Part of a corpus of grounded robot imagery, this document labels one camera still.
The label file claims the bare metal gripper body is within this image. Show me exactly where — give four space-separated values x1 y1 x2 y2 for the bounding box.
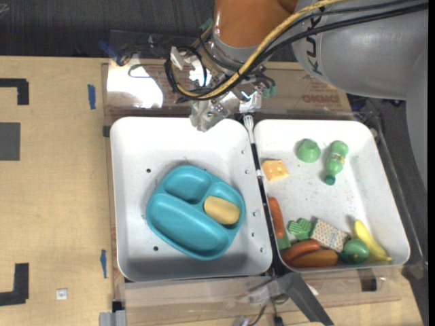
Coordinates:
188 58 264 133

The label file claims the white plastic tray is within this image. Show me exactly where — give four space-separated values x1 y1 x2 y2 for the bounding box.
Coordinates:
109 115 274 283
253 118 411 273

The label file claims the yellow cheese wedge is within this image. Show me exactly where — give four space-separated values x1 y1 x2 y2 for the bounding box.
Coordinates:
261 159 290 182

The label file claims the green cup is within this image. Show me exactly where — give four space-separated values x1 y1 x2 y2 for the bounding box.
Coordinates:
296 138 321 164

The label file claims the brown cardboard board red print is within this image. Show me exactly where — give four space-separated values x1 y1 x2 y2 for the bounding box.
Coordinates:
101 58 421 319

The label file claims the yellow bread roll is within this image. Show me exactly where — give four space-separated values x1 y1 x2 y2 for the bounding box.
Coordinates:
203 195 241 225

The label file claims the blue divided plate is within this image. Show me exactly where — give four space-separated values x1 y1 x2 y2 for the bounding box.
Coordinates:
145 164 247 261

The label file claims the orange carrot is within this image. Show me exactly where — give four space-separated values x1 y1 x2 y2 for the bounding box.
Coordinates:
267 197 292 251

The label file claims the green bottle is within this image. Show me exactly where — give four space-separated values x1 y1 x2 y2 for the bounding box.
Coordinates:
323 140 349 186

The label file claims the green ribbed toy vegetable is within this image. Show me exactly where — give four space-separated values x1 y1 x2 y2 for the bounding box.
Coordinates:
288 217 315 241

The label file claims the orange sausage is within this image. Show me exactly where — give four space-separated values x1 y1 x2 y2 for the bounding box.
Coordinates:
281 238 321 264

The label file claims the patterned white packet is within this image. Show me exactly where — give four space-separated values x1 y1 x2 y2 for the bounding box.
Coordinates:
309 219 349 253

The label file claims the brown sausage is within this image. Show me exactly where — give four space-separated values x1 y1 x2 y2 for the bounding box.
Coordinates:
291 249 339 268

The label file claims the green pear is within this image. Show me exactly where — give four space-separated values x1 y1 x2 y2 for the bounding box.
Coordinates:
339 238 370 265

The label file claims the yellow banana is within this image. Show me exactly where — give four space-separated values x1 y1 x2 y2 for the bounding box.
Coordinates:
353 219 394 264

